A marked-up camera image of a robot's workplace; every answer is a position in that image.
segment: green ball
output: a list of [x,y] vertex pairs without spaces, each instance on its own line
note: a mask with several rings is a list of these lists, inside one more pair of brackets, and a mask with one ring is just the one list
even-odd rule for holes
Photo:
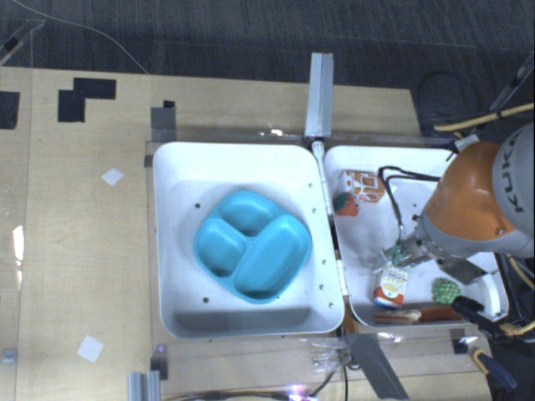
[[432,294],[433,302],[445,306],[451,306],[455,300],[455,297],[461,295],[461,289],[453,281],[439,277],[433,282]]

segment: white square marker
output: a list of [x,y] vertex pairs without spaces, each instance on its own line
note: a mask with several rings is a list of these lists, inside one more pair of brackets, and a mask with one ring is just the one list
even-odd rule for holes
[[104,180],[109,185],[116,185],[117,182],[124,176],[125,174],[123,174],[121,171],[113,168],[106,172],[104,175],[102,175],[102,180]]
[[102,342],[99,342],[91,336],[85,336],[85,339],[80,345],[77,354],[83,359],[87,359],[91,363],[96,363],[103,347],[104,344]]

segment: dark background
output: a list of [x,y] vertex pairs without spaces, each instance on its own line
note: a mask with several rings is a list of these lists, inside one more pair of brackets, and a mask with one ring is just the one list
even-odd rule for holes
[[[535,0],[19,1],[109,34],[152,74],[306,83],[310,54],[333,53],[336,84],[410,89],[424,135],[488,109],[534,45]],[[0,43],[26,19],[43,17],[0,0]],[[54,20],[8,65],[141,73],[109,39]],[[508,106],[532,101],[533,75]],[[527,117],[483,136],[502,140]],[[534,349],[494,351],[522,381],[511,399],[531,399]]]

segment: wooden table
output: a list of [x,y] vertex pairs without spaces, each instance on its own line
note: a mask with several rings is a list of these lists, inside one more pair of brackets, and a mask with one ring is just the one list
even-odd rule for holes
[[[116,98],[87,99],[85,123],[59,123],[58,91],[71,90],[74,77],[115,79]],[[126,399],[128,373],[146,373],[153,348],[144,167],[150,108],[175,101],[179,129],[301,134],[308,86],[0,68],[0,90],[21,93],[18,127],[0,131],[0,174],[10,186],[0,199],[14,215],[2,219],[2,236],[23,225],[26,240],[22,291],[11,283],[13,254],[0,256],[2,273],[11,272],[0,274],[0,348],[18,348],[16,364],[0,363],[0,399]],[[335,87],[334,131],[419,135],[410,93],[394,89]],[[110,169],[125,175],[114,186],[101,179]],[[86,335],[104,344],[95,363],[77,355]],[[490,399],[485,377],[466,355],[453,355],[447,334],[422,340],[387,352],[412,399]],[[259,343],[236,346],[256,346],[245,354],[262,361],[269,355]],[[476,343],[488,350],[486,339]],[[286,373],[283,365],[260,368],[244,382],[231,366],[225,370],[230,348],[200,358],[195,345],[176,346],[191,370],[180,377],[184,393],[240,382],[276,386]],[[201,373],[206,367],[220,372]],[[309,359],[302,367],[310,377],[304,383],[324,378],[311,372]],[[349,378],[350,399],[375,399],[360,371]],[[342,399],[343,392],[337,375],[321,396]]]

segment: blue plate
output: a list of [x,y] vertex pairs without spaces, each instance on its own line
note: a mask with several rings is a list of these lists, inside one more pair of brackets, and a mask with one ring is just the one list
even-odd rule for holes
[[307,227],[281,206],[249,190],[223,199],[197,230],[199,265],[252,303],[275,300],[310,256]]

